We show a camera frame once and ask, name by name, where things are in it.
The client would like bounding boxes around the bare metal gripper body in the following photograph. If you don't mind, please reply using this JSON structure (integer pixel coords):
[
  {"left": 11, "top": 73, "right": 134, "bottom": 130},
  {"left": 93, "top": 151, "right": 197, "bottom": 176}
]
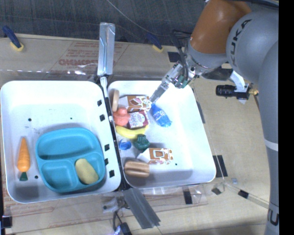
[{"left": 161, "top": 61, "right": 202, "bottom": 89}]

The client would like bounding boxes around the blue plastic bottle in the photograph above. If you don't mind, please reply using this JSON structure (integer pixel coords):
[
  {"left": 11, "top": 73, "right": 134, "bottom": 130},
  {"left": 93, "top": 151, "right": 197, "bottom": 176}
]
[{"left": 150, "top": 103, "right": 173, "bottom": 128}]

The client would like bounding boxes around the brown and white carton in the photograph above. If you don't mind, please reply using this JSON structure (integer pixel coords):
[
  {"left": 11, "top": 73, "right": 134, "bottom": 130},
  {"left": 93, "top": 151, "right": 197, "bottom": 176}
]
[
  {"left": 136, "top": 147, "right": 174, "bottom": 165},
  {"left": 118, "top": 94, "right": 153, "bottom": 113}
]

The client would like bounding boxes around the red and white carton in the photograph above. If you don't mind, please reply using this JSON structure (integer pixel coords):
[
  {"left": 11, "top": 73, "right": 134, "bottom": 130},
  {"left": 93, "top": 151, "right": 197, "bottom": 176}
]
[{"left": 126, "top": 111, "right": 151, "bottom": 129}]

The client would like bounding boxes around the tan round biscuit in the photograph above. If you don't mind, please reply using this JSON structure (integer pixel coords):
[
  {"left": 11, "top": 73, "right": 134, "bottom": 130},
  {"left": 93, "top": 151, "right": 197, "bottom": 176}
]
[{"left": 109, "top": 89, "right": 121, "bottom": 113}]

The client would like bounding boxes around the orange toy food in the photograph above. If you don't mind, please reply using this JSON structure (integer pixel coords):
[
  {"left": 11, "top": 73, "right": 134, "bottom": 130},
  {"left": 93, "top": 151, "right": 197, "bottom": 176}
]
[{"left": 112, "top": 107, "right": 131, "bottom": 127}]

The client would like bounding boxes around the yellow banana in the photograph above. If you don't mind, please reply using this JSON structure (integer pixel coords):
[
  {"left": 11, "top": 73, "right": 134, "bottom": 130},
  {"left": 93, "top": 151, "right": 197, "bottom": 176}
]
[{"left": 115, "top": 124, "right": 149, "bottom": 140}]

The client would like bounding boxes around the green broccoli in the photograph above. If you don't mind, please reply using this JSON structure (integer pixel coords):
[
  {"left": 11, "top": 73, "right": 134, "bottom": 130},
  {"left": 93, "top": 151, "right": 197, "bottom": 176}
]
[{"left": 133, "top": 134, "right": 151, "bottom": 151}]

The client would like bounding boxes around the white plastic tray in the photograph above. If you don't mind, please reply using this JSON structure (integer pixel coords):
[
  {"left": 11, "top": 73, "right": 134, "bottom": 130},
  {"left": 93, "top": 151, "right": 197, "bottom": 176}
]
[
  {"left": 0, "top": 80, "right": 122, "bottom": 204},
  {"left": 107, "top": 79, "right": 217, "bottom": 189}
]

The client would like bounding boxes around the small blue toy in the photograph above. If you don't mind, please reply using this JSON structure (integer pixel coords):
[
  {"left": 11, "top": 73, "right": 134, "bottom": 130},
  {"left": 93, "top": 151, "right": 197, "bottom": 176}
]
[{"left": 118, "top": 139, "right": 132, "bottom": 151}]

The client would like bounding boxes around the brown sausage in bun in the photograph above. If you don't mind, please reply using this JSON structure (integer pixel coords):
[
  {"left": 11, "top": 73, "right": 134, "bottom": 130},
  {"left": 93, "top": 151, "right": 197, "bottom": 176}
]
[{"left": 123, "top": 160, "right": 151, "bottom": 178}]

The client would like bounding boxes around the brown cardboard board red print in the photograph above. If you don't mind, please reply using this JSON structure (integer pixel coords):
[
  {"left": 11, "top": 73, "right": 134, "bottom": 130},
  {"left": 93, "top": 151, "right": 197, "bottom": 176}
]
[{"left": 0, "top": 33, "right": 270, "bottom": 235}]

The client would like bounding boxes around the yellow potato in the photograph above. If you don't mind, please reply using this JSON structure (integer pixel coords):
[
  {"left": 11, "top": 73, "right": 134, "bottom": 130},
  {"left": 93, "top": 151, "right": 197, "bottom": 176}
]
[{"left": 74, "top": 158, "right": 99, "bottom": 185}]

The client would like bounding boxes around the blue divided plate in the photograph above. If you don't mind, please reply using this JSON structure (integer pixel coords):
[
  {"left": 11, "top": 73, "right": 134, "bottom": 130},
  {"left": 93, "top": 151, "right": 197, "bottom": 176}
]
[{"left": 35, "top": 127, "right": 106, "bottom": 193}]

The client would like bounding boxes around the orange carrot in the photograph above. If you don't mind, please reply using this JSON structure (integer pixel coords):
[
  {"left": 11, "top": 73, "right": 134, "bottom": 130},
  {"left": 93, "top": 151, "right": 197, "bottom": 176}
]
[{"left": 17, "top": 137, "right": 31, "bottom": 182}]

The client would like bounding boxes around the black cylinder on white bracket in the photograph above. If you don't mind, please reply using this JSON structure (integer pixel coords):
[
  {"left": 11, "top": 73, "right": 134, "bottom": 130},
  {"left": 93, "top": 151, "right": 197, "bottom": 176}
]
[{"left": 215, "top": 70, "right": 251, "bottom": 105}]

